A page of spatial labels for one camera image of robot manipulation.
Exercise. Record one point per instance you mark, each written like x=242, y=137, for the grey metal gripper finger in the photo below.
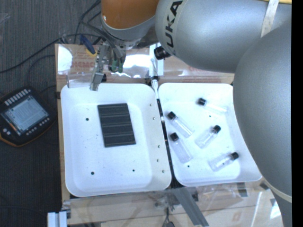
x=95, y=81

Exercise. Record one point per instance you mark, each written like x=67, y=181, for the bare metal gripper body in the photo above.
x=103, y=58

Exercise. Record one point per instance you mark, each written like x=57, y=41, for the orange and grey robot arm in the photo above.
x=213, y=27

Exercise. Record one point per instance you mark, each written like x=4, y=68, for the black ribbed rectangular pad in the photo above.
x=116, y=124

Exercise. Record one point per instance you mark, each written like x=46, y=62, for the white plastic tray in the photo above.
x=203, y=174
x=113, y=164

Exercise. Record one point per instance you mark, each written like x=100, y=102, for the clear bottle with black cap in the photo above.
x=181, y=149
x=206, y=137
x=221, y=162
x=213, y=107
x=180, y=125

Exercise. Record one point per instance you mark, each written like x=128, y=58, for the brown cardboard board red print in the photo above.
x=213, y=202

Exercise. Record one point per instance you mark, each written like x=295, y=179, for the black cylinder on white bracket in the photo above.
x=162, y=52

